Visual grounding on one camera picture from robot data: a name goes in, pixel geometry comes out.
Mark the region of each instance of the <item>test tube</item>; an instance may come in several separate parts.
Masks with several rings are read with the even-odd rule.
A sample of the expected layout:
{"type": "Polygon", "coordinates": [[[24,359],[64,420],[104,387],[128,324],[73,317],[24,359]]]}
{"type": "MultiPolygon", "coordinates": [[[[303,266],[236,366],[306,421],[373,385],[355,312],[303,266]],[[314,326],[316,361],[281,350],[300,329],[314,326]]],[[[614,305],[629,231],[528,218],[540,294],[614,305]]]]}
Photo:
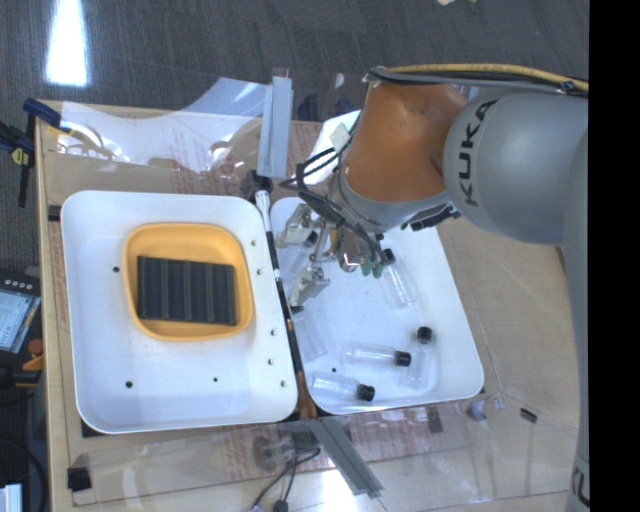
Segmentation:
{"type": "Polygon", "coordinates": [[[386,366],[409,366],[411,354],[385,345],[350,343],[342,350],[347,363],[368,363],[386,366]]]}
{"type": "Polygon", "coordinates": [[[402,381],[404,385],[414,389],[424,388],[427,385],[429,378],[428,367],[433,350],[432,339],[433,331],[431,328],[422,326],[418,329],[416,333],[418,345],[414,351],[415,361],[402,381]]]}
{"type": "Polygon", "coordinates": [[[320,395],[340,400],[364,400],[371,402],[376,390],[361,384],[356,379],[326,372],[314,372],[309,379],[311,395],[320,395]]]}
{"type": "Polygon", "coordinates": [[[303,309],[294,316],[294,323],[296,331],[299,332],[298,345],[304,362],[313,361],[329,352],[324,342],[323,331],[312,314],[303,309]]]}
{"type": "Polygon", "coordinates": [[[383,273],[382,279],[384,289],[388,300],[397,308],[404,308],[416,302],[409,278],[404,265],[400,261],[394,261],[387,266],[383,273]]]}

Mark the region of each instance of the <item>clear plastic sheet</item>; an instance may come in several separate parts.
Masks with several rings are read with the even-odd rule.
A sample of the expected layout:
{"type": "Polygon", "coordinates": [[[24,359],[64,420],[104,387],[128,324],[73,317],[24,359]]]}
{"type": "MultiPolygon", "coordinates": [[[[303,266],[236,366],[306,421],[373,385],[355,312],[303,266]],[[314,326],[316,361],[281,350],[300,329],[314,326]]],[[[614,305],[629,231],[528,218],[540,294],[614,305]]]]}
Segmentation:
{"type": "MultiPolygon", "coordinates": [[[[566,490],[574,434],[535,418],[510,399],[362,413],[340,420],[384,487],[382,496],[373,500],[384,510],[437,510],[566,490]]],[[[259,489],[290,460],[292,433],[304,430],[303,422],[224,429],[92,453],[90,492],[99,503],[135,503],[158,493],[248,480],[259,489]]],[[[298,471],[313,482],[307,485],[317,486],[333,468],[323,453],[298,471]]],[[[249,510],[253,498],[238,499],[226,510],[249,510]]],[[[311,505],[304,499],[295,501],[296,510],[311,505]]]]}
{"type": "Polygon", "coordinates": [[[83,189],[251,197],[270,86],[214,82],[179,111],[55,105],[65,131],[42,134],[50,204],[83,189]]]}

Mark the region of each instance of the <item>black cable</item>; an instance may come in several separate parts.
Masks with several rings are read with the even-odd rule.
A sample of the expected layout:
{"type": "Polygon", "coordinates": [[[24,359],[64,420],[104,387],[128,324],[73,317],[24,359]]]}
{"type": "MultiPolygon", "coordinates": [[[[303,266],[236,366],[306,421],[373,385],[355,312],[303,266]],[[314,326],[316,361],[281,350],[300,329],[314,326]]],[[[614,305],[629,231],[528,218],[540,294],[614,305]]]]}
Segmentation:
{"type": "Polygon", "coordinates": [[[298,457],[300,455],[302,455],[303,453],[306,453],[308,450],[305,451],[301,451],[298,452],[296,454],[296,456],[294,457],[293,461],[289,461],[284,469],[278,474],[278,476],[269,484],[267,485],[267,487],[265,487],[262,492],[258,495],[258,497],[256,498],[256,500],[253,502],[253,505],[251,506],[250,510],[255,509],[259,504],[260,501],[262,501],[262,498],[265,497],[265,495],[269,492],[269,490],[276,485],[281,479],[282,477],[284,477],[289,471],[291,471],[292,469],[297,468],[298,466],[300,466],[301,464],[304,464],[307,461],[310,461],[311,459],[317,457],[318,455],[320,455],[320,452],[322,451],[320,448],[316,448],[315,450],[313,450],[313,452],[311,453],[311,455],[309,455],[308,457],[305,457],[304,459],[298,459],[298,457]]]}
{"type": "Polygon", "coordinates": [[[298,190],[298,195],[307,204],[309,204],[311,206],[311,208],[313,208],[314,210],[316,210],[316,208],[314,208],[314,205],[310,202],[310,200],[315,200],[318,203],[321,203],[323,207],[329,208],[332,211],[332,215],[331,216],[327,215],[326,211],[324,213],[321,213],[321,212],[318,212],[316,210],[316,212],[319,215],[321,215],[321,216],[323,216],[325,218],[333,219],[334,222],[336,223],[337,227],[344,226],[349,231],[351,231],[353,234],[355,234],[356,236],[360,237],[367,244],[367,246],[369,247],[369,254],[370,254],[370,258],[369,259],[371,261],[375,261],[375,255],[376,254],[380,258],[381,262],[385,261],[384,253],[382,252],[382,250],[380,249],[378,244],[376,244],[371,239],[371,237],[369,236],[367,231],[360,224],[356,223],[354,225],[354,224],[351,224],[350,222],[348,222],[347,219],[344,217],[344,215],[342,215],[342,209],[336,203],[331,201],[328,197],[321,196],[320,194],[312,192],[311,190],[308,190],[308,189],[298,190]]]}
{"type": "MultiPolygon", "coordinates": [[[[325,162],[322,162],[317,167],[314,167],[313,169],[305,170],[302,173],[302,177],[303,178],[306,178],[307,176],[311,176],[313,173],[318,172],[320,169],[324,169],[331,162],[333,162],[334,160],[340,158],[342,153],[344,153],[345,149],[347,149],[347,147],[349,147],[349,145],[351,144],[351,140],[353,138],[353,133],[355,132],[356,127],[358,126],[358,122],[360,121],[360,116],[361,115],[362,115],[362,112],[360,112],[360,114],[358,114],[358,117],[356,118],[356,120],[354,121],[353,125],[349,129],[349,135],[351,137],[349,138],[347,143],[344,146],[342,146],[340,151],[335,151],[335,149],[333,147],[327,148],[327,149],[321,151],[320,153],[317,153],[317,154],[313,155],[311,158],[307,159],[306,161],[304,161],[301,164],[306,169],[312,163],[317,162],[320,158],[322,158],[324,156],[327,156],[327,155],[331,154],[332,152],[335,152],[335,154],[331,158],[329,158],[325,162]]],[[[298,176],[293,176],[292,178],[289,178],[287,180],[284,180],[284,181],[280,182],[279,186],[281,186],[282,188],[286,188],[287,190],[293,190],[295,192],[301,186],[304,185],[304,182],[303,182],[302,184],[297,184],[296,186],[291,186],[291,184],[294,183],[295,181],[297,181],[297,179],[298,179],[298,176]]]]}
{"type": "MultiPolygon", "coordinates": [[[[298,456],[296,455],[293,458],[293,460],[297,462],[298,456]]],[[[296,468],[297,466],[294,465],[293,468],[291,469],[291,478],[289,478],[289,485],[287,486],[287,490],[285,491],[284,496],[282,498],[283,501],[287,501],[287,498],[289,497],[289,493],[291,492],[291,487],[293,487],[293,479],[296,476],[296,468]]]]}
{"type": "Polygon", "coordinates": [[[14,443],[13,441],[9,441],[8,439],[0,438],[0,444],[10,446],[15,450],[18,450],[19,452],[22,452],[24,455],[27,456],[29,461],[36,468],[36,472],[38,473],[38,477],[40,478],[40,503],[38,505],[38,512],[43,512],[47,505],[48,494],[49,494],[48,492],[49,484],[47,480],[47,474],[45,473],[44,468],[42,467],[42,464],[40,464],[40,461],[37,459],[37,457],[33,453],[31,453],[25,447],[20,446],[18,443],[14,443]]]}

